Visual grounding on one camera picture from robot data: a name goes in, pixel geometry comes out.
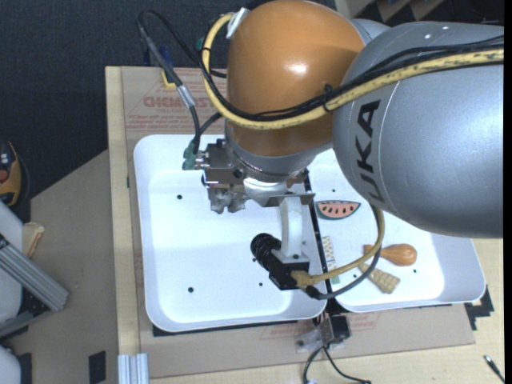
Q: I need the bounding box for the black cylinder on white bracket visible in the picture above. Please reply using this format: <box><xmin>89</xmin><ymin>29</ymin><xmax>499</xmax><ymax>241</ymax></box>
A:
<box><xmin>250</xmin><ymin>193</ymin><xmax>317</xmax><ymax>292</ymax></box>

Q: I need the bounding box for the orange chicken drumstick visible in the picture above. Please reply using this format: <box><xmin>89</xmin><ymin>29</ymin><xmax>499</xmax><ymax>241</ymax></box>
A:
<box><xmin>362</xmin><ymin>243</ymin><xmax>418</xmax><ymax>268</ymax></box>

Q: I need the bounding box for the brown cardboard board, red print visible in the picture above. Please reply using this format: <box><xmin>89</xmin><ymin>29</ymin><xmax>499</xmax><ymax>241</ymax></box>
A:
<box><xmin>119</xmin><ymin>66</ymin><xmax>477</xmax><ymax>379</ymax></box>

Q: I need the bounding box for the black block with thin wires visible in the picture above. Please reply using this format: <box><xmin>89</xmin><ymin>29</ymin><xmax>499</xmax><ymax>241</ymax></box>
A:
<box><xmin>294</xmin><ymin>314</ymin><xmax>354</xmax><ymax>352</ymax></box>

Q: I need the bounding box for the beige waffle cone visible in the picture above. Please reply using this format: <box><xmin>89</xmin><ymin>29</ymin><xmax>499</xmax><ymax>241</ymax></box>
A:
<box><xmin>358</xmin><ymin>262</ymin><xmax>402</xmax><ymax>295</ymax></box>

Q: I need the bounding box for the white plastic tray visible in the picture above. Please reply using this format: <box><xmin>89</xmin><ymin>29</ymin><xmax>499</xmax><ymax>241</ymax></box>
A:
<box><xmin>133</xmin><ymin>134</ymin><xmax>330</xmax><ymax>333</ymax></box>
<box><xmin>306</xmin><ymin>146</ymin><xmax>487</xmax><ymax>314</ymax></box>

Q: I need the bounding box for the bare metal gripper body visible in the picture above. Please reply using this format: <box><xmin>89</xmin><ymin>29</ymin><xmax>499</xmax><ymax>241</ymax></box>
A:
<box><xmin>200</xmin><ymin>138</ymin><xmax>298</xmax><ymax>208</ymax></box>

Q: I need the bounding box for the white and yellow patterned packet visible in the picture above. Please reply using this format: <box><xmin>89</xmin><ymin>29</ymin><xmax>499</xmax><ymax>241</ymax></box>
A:
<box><xmin>321</xmin><ymin>235</ymin><xmax>342</xmax><ymax>286</ymax></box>

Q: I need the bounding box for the red watermelon slice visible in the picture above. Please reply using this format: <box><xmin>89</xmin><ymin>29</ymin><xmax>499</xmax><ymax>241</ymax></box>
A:
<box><xmin>314</xmin><ymin>200</ymin><xmax>362</xmax><ymax>221</ymax></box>

